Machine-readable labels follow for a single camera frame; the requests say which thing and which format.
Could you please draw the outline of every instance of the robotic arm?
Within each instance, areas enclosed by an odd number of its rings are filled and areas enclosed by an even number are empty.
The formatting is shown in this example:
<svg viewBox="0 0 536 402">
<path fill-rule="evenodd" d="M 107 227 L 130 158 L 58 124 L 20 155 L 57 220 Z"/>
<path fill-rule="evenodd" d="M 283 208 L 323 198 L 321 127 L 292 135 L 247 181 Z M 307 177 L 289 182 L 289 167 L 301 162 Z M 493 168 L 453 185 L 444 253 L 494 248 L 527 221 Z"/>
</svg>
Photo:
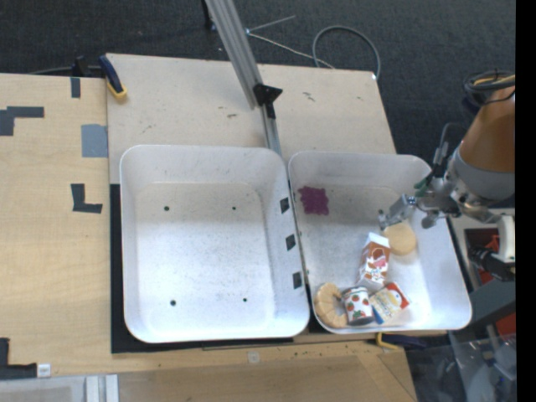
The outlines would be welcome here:
<svg viewBox="0 0 536 402">
<path fill-rule="evenodd" d="M 414 209 L 426 213 L 423 228 L 439 218 L 464 214 L 483 223 L 497 223 L 501 248 L 471 252 L 472 260 L 500 280 L 515 272 L 515 223 L 512 216 L 493 214 L 489 207 L 515 192 L 515 75 L 487 72 L 469 77 L 465 90 L 480 107 L 461 143 L 448 157 L 444 174 L 438 169 L 446 157 L 443 138 L 430 174 L 415 185 L 415 194 L 402 197 L 379 212 L 379 226 L 407 219 Z"/>
</svg>

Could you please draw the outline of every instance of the wooden table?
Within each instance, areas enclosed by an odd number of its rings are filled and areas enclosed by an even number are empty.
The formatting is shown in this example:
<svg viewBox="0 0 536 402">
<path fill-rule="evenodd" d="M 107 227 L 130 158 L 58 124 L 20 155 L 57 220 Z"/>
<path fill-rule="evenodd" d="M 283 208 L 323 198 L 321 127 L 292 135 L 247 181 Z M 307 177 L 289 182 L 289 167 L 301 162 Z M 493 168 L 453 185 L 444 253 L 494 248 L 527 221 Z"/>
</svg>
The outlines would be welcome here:
<svg viewBox="0 0 536 402">
<path fill-rule="evenodd" d="M 109 58 L 129 91 L 124 101 L 102 79 L 80 79 L 74 97 L 68 77 L 0 75 L 4 115 L 13 107 L 44 109 L 44 117 L 16 116 L 13 134 L 0 136 L 0 337 L 11 340 L 9 363 L 50 363 L 52 375 L 62 376 L 244 368 L 252 353 L 264 365 L 283 362 L 281 371 L 300 362 L 328 371 L 345 358 L 365 365 L 382 400 L 415 399 L 404 352 L 390 368 L 394 358 L 359 341 L 371 335 L 348 340 L 305 331 L 293 344 L 111 354 L 109 187 L 122 152 L 151 142 L 263 146 L 264 136 L 230 63 Z M 395 152 L 371 73 L 260 71 L 266 84 L 284 90 L 276 114 L 286 160 L 312 149 Z M 107 128 L 108 158 L 84 156 L 83 126 Z M 84 184 L 86 203 L 102 204 L 100 213 L 73 210 L 75 183 Z"/>
</svg>

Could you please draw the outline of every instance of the white and brown carton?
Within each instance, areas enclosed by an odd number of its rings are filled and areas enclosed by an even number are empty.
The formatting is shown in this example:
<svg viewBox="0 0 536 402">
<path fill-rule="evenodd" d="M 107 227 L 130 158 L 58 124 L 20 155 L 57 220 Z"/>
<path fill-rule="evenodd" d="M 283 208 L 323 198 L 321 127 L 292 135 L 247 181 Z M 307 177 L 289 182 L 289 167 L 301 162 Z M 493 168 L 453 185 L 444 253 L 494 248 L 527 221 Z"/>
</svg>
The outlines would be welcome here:
<svg viewBox="0 0 536 402">
<path fill-rule="evenodd" d="M 390 252 L 389 240 L 386 237 L 374 232 L 368 233 L 361 251 L 356 286 L 365 286 L 371 293 L 384 287 Z"/>
</svg>

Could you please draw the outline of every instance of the white tray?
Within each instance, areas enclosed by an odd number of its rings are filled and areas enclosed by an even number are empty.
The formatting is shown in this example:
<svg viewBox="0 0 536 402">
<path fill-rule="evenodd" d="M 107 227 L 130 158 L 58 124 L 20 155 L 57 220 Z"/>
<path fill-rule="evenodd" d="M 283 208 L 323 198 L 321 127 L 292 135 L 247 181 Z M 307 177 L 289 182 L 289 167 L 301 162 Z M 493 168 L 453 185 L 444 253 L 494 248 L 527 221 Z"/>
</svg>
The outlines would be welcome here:
<svg viewBox="0 0 536 402">
<path fill-rule="evenodd" d="M 299 152 L 289 161 L 297 227 L 307 277 L 314 295 L 325 282 L 353 286 L 358 260 L 369 232 L 379 233 L 378 210 L 387 211 L 402 193 L 430 171 L 418 157 L 391 154 Z M 329 214 L 305 214 L 298 189 L 324 188 Z M 420 225 L 424 213 L 410 219 L 418 245 L 404 257 L 391 255 L 388 281 L 396 281 L 411 300 L 391 321 L 330 332 L 454 330 L 465 327 L 472 307 L 446 221 L 431 229 Z"/>
<path fill-rule="evenodd" d="M 124 153 L 120 178 L 124 313 L 136 338 L 288 338 L 304 329 L 307 294 L 279 155 L 142 145 Z"/>
</svg>

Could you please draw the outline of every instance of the gray cable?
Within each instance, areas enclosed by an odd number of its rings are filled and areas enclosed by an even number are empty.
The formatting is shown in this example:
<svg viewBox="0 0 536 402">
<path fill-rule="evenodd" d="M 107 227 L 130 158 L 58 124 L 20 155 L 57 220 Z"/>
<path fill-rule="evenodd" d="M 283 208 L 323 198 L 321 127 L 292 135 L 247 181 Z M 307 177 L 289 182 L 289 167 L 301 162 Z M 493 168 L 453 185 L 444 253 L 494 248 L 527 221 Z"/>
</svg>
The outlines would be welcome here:
<svg viewBox="0 0 536 402">
<path fill-rule="evenodd" d="M 320 67 L 320 65 L 318 64 L 318 58 L 317 58 L 317 43 L 318 43 L 318 40 L 324 34 L 330 32 L 330 31 L 333 31 L 333 30 L 341 30 L 341 31 L 346 31 L 346 32 L 355 34 L 355 35 L 359 36 L 361 39 L 363 39 L 368 44 L 368 46 L 370 46 L 370 48 L 372 48 L 372 50 L 374 52 L 374 57 L 376 58 L 376 65 L 378 66 L 378 68 L 376 69 L 376 73 L 375 73 L 376 80 L 378 80 L 379 79 L 379 72 L 380 72 L 380 69 L 381 69 L 381 61 L 380 61 L 380 58 L 379 58 L 378 50 L 376 49 L 374 44 L 370 41 L 370 39 L 367 36 L 365 36 L 363 33 L 359 32 L 358 30 L 355 30 L 353 28 L 345 27 L 343 25 L 332 25 L 331 27 L 326 27 L 325 29 L 321 30 L 316 35 L 315 39 L 312 41 L 312 58 L 313 58 L 313 60 L 315 62 L 315 65 L 317 67 Z"/>
</svg>

